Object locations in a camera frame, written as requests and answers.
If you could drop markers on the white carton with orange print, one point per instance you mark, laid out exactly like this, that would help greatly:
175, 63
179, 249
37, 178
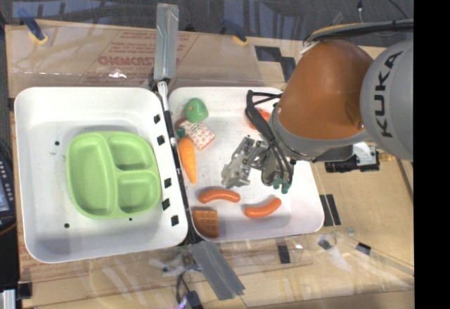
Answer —
202, 134

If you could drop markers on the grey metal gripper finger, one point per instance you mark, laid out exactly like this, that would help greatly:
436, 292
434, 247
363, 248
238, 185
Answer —
246, 150
235, 174

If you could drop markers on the brown cardboard board, red print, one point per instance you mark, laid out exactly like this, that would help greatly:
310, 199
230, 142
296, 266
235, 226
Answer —
88, 50

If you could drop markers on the brown toy waffle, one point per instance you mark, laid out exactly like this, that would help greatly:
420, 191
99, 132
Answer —
206, 223

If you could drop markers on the green toy apple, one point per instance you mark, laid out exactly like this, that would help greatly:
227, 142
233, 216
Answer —
196, 110

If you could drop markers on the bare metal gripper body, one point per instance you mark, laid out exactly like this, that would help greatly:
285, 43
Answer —
269, 164

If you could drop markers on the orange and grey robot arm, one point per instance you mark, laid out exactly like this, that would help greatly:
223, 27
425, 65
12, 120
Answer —
327, 89

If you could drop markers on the orange toy carrot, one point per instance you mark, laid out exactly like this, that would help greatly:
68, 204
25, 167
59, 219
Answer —
188, 156

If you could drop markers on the orange toy sausage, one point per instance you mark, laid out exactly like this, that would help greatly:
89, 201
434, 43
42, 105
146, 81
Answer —
263, 115
219, 196
263, 209

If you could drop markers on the green divided plate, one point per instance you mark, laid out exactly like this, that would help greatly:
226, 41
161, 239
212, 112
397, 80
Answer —
88, 174

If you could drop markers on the white plastic tray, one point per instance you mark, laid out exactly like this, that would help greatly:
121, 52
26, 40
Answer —
302, 209
42, 124

